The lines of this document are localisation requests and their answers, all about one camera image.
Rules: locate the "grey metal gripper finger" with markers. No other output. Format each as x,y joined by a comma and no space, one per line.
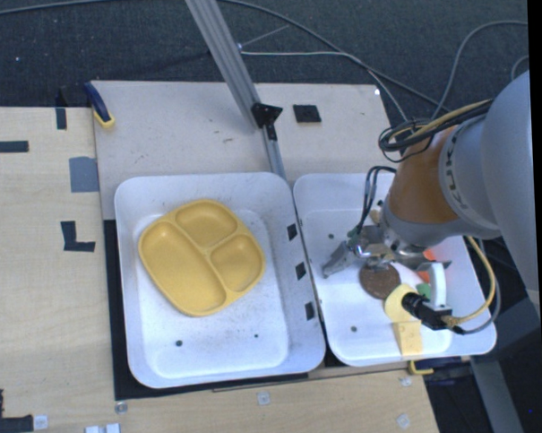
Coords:
378,263
338,259

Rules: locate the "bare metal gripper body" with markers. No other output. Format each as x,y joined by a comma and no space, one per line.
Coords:
374,242

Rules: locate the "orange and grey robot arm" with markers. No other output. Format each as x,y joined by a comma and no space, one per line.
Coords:
471,180

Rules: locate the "brown round biscuit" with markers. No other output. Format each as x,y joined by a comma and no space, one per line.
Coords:
378,283

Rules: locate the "pale yellow banana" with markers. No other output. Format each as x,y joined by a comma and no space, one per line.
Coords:
395,301

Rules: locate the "orange carrot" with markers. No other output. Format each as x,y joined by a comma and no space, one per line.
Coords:
424,277

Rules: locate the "white plastic tray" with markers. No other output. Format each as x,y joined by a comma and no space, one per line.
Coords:
347,311
214,348

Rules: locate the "yellow cheese slice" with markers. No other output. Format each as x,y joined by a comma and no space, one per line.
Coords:
410,337

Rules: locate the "black block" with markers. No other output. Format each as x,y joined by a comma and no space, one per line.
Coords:
307,113

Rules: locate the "yellow divided plate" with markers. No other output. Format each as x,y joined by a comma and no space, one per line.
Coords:
187,259

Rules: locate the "pale wood board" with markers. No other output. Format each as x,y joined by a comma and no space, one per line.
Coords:
182,134

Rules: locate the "black cylinder on white bracket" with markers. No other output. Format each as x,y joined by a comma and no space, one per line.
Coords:
438,289

